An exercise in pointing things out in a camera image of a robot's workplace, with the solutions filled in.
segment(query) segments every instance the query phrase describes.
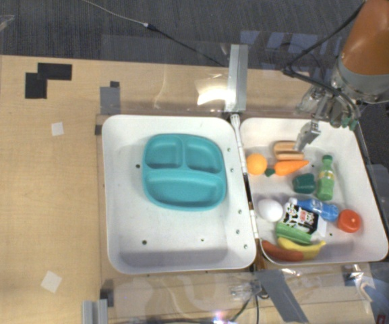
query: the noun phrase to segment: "toy egg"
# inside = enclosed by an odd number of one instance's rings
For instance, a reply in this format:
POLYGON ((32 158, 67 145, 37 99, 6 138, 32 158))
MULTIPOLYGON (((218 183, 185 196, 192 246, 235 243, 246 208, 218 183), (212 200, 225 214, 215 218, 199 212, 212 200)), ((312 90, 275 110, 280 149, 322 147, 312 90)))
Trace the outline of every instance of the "toy egg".
POLYGON ((262 219, 274 223, 281 219, 284 209, 276 200, 262 199, 257 204, 257 212, 262 219))

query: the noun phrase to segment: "green bottle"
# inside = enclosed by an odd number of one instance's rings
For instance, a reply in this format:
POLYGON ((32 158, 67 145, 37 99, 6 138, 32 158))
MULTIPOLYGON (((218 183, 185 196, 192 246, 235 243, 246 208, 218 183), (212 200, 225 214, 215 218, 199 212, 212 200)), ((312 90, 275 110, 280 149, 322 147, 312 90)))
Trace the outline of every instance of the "green bottle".
POLYGON ((335 175, 332 170, 333 158, 330 155, 323 156, 323 166, 318 175, 317 198, 331 200, 334 196, 335 175))

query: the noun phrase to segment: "wooden table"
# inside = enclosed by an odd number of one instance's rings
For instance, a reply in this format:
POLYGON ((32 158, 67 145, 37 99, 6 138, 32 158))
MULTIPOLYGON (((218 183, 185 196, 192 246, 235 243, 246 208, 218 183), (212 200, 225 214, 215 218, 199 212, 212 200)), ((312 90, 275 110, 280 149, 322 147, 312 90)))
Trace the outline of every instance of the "wooden table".
MULTIPOLYGON (((0 323, 80 323, 82 302, 98 300, 103 281, 112 273, 107 271, 103 277, 105 246, 100 245, 94 135, 100 87, 120 82, 122 106, 129 111, 160 107, 161 111, 199 114, 209 106, 187 110, 196 102, 199 87, 211 80, 222 84, 226 72, 214 67, 12 56, 3 56, 1 63, 0 323), (25 99, 25 73, 37 72, 38 62, 72 64, 72 80, 49 80, 47 99, 25 99), (53 136, 51 126, 59 122, 63 134, 53 136), (55 293, 40 286, 48 271, 62 279, 55 293)), ((273 71, 250 70, 248 83, 248 109, 275 114, 292 111, 307 90, 306 84, 273 71)), ((122 285, 120 290, 129 291, 131 285, 145 281, 137 278, 140 281, 133 283, 133 277, 113 276, 122 285)), ((220 277, 214 277, 217 285, 225 283, 220 277)), ((337 277, 336 283, 341 284, 339 273, 337 277)), ((208 290, 218 287, 208 283, 210 278, 210 274, 193 276, 198 296, 207 296, 208 290)), ((195 306, 184 303, 184 287, 178 277, 169 276, 162 282, 151 300, 156 304, 148 303, 151 311, 162 308, 162 313, 170 316, 178 303, 179 310, 201 315, 195 306), (179 300, 166 306, 171 299, 179 300)), ((338 287, 335 281, 312 282, 313 289, 322 287, 319 292, 301 288, 307 293, 299 294, 307 299, 303 309, 310 319, 336 323, 345 319, 342 316, 352 319, 356 315, 359 323, 372 322, 366 301, 354 289, 338 287), (351 301, 337 302, 332 293, 351 301)), ((138 306, 143 306, 142 289, 132 288, 138 306)), ((270 300, 261 301, 260 306, 268 323, 281 323, 270 300)), ((122 313, 115 315, 123 317, 125 310, 118 311, 122 313)), ((253 323, 255 315, 255 309, 249 309, 239 320, 253 323)))

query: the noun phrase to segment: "metal bracket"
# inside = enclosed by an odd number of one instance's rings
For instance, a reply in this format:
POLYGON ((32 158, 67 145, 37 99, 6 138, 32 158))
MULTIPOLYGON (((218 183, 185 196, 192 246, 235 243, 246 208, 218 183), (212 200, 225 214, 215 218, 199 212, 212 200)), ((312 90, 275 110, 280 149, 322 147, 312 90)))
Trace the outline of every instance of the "metal bracket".
POLYGON ((262 285, 258 279, 239 284, 230 289, 230 294, 235 300, 247 301, 252 296, 262 292, 262 285))
POLYGON ((107 324, 107 300, 83 301, 82 324, 107 324))
POLYGON ((232 45, 225 111, 245 111, 247 107, 248 45, 232 45))
POLYGON ((318 128, 318 121, 311 120, 307 122, 302 128, 300 133, 297 136, 294 150, 302 151, 307 144, 311 144, 314 139, 320 135, 320 130, 318 128))
POLYGON ((284 322, 308 323, 281 270, 261 270, 256 271, 255 275, 284 322))

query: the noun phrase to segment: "toy orange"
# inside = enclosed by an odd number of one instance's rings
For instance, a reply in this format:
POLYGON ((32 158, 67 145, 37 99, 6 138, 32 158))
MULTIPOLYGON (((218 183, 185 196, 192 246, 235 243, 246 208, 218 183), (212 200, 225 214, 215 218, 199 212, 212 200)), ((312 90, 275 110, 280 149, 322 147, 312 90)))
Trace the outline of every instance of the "toy orange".
POLYGON ((338 216, 338 228, 347 233, 355 233, 361 227, 361 217, 353 210, 345 209, 338 216))
POLYGON ((248 173, 253 176, 263 174, 268 167, 268 162, 261 154, 251 154, 247 157, 248 173))

